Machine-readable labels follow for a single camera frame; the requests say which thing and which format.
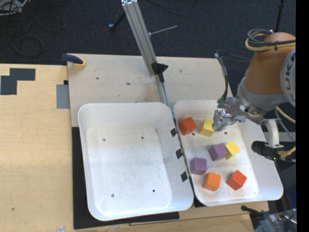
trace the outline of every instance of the block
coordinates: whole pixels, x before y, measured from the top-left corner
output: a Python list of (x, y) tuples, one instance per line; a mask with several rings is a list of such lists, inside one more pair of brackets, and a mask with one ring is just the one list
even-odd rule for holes
[(192, 119), (192, 117), (185, 118), (178, 124), (179, 130), (184, 136), (193, 132), (196, 129), (196, 127), (197, 125)]
[(237, 146), (237, 144), (234, 141), (229, 142), (225, 145), (228, 154), (225, 156), (225, 159), (230, 159), (232, 156), (240, 152), (240, 148)]
[(212, 128), (213, 121), (210, 119), (204, 119), (199, 125), (199, 134), (202, 134), (207, 137), (211, 137), (213, 135), (214, 130)]
[(228, 178), (228, 180), (226, 181), (226, 183), (234, 190), (238, 190), (239, 188), (241, 188), (245, 182), (247, 180), (247, 177), (240, 172), (239, 170), (236, 170), (235, 172), (233, 172), (230, 177)]
[(208, 152), (213, 161), (223, 159), (228, 154), (224, 144), (213, 145)]
[(216, 191), (220, 187), (221, 175), (209, 172), (204, 176), (203, 188)]
[(190, 161), (190, 172), (192, 174), (204, 174), (207, 171), (207, 160), (195, 157)]

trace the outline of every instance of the black bracket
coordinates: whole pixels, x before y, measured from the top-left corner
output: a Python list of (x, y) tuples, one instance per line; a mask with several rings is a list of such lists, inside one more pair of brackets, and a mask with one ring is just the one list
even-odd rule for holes
[(164, 82), (163, 72), (169, 67), (166, 64), (152, 63), (151, 67), (155, 75), (159, 76), (161, 82)]

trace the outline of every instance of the white tray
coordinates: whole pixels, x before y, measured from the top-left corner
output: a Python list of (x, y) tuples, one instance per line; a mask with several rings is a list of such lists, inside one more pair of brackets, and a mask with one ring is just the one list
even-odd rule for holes
[[(227, 126), (225, 130), (215, 132), (211, 137), (199, 134), (199, 125), (205, 119), (213, 120), (217, 109), (216, 101), (179, 101), (174, 106), (177, 123), (192, 117), (197, 124), (193, 134), (181, 139), (188, 164), (194, 157), (205, 158), (208, 169), (205, 172), (214, 172), (221, 175), (221, 185), (216, 191), (204, 189), (204, 175), (192, 174), (194, 192), (197, 199), (204, 205), (215, 206), (229, 203), (241, 203), (261, 200), (277, 200), (283, 194), (283, 187), (274, 162), (259, 156), (251, 150), (253, 141), (265, 141), (261, 127), (247, 120), (245, 123), (236, 123)], [(216, 144), (224, 145), (235, 141), (240, 152), (230, 159), (213, 161), (208, 149)], [(243, 187), (233, 190), (227, 183), (229, 176), (235, 171), (241, 171), (247, 180)]]
[(193, 191), (171, 110), (160, 102), (91, 103), (78, 113), (88, 208), (98, 220), (188, 209)]

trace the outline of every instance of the wooden surface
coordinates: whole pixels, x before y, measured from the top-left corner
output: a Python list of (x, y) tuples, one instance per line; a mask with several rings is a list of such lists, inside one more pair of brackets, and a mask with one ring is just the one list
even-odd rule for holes
[[(56, 85), (68, 79), (67, 67), (0, 64), (0, 75), (10, 68), (35, 68), (36, 78), (18, 81), (17, 95), (0, 95), (0, 231), (75, 231), (70, 110), (56, 108)], [(192, 207), (177, 221), (77, 231), (252, 231), (241, 205)], [(245, 205), (268, 210), (266, 201)]]

